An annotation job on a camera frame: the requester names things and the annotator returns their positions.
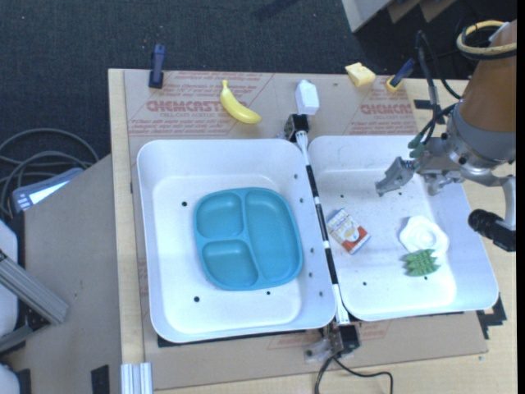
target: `wooden table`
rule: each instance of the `wooden table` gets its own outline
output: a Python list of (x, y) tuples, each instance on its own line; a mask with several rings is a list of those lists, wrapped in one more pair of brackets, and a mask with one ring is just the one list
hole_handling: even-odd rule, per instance
[[(116, 242), (118, 284), (121, 318), (121, 353), (124, 364), (144, 362), (142, 318), (139, 302), (139, 279), (136, 261), (133, 200), (130, 193), (130, 153), (128, 147), (126, 95), (124, 71), (108, 72), (112, 161), (116, 215)], [(455, 89), (466, 82), (451, 81)], [(428, 99), (424, 80), (409, 79), (404, 84), (409, 99)], [(440, 86), (441, 103), (447, 106), (454, 100)], [(427, 121), (427, 112), (413, 106), (414, 117), (421, 127)], [(515, 166), (503, 166), (498, 175), (515, 174)], [(486, 188), (472, 182), (464, 183), (472, 208), (484, 208), (504, 215), (503, 191)], [(360, 369), (361, 372), (389, 370), (394, 375), (395, 392), (425, 393), (490, 393), (518, 392), (517, 376), (517, 301), (516, 254), (506, 253), (484, 240), (486, 251), (500, 286), (507, 321), (501, 327), (490, 329), (489, 351), (484, 356), (464, 356), (443, 360), (425, 360), (406, 364)], [(313, 373), (290, 377), (267, 378), (237, 383), (223, 383), (199, 387), (164, 390), (169, 393), (303, 393), (312, 392), (316, 375)], [(345, 371), (327, 373), (322, 380), (322, 392), (388, 392), (386, 378), (357, 378)]]

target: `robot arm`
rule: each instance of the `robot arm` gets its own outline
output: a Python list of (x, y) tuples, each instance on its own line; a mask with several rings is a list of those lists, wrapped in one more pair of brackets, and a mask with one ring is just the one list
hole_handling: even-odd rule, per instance
[[(466, 45), (467, 36), (477, 30), (499, 27), (487, 48)], [(453, 182), (475, 181), (484, 186), (501, 186), (506, 214), (476, 210), (468, 222), (504, 250), (516, 250), (516, 178), (492, 172), (516, 159), (517, 21), (509, 24), (488, 21), (470, 26), (458, 37), (458, 48), (466, 57), (479, 61), (461, 99), (434, 115), (425, 130), (409, 143), (412, 160), (397, 158), (376, 183), (379, 195), (399, 189), (414, 173), (423, 176), (430, 195)], [(448, 116), (446, 133), (423, 135), (438, 117)]]

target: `banana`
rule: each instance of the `banana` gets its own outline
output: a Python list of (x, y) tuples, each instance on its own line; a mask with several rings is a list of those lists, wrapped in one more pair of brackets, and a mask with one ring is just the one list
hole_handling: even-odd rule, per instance
[(261, 117), (256, 112), (241, 105), (235, 98), (230, 88), (228, 88), (228, 80), (222, 81), (221, 105), (236, 120), (246, 124), (255, 124), (261, 121)]

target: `yellow sponge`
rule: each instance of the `yellow sponge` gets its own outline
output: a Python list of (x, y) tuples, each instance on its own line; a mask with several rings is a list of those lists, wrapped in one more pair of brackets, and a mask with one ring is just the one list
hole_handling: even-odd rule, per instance
[(356, 86), (365, 85), (366, 83), (373, 82), (376, 79), (376, 74), (367, 67), (363, 66), (360, 62), (350, 64), (349, 66), (345, 67), (345, 70)]

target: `blue plate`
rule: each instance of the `blue plate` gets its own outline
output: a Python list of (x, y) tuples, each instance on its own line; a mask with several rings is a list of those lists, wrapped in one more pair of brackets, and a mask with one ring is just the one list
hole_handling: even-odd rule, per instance
[(303, 249), (286, 200), (258, 187), (218, 191), (194, 210), (194, 234), (208, 279), (228, 291), (283, 285), (303, 267)]

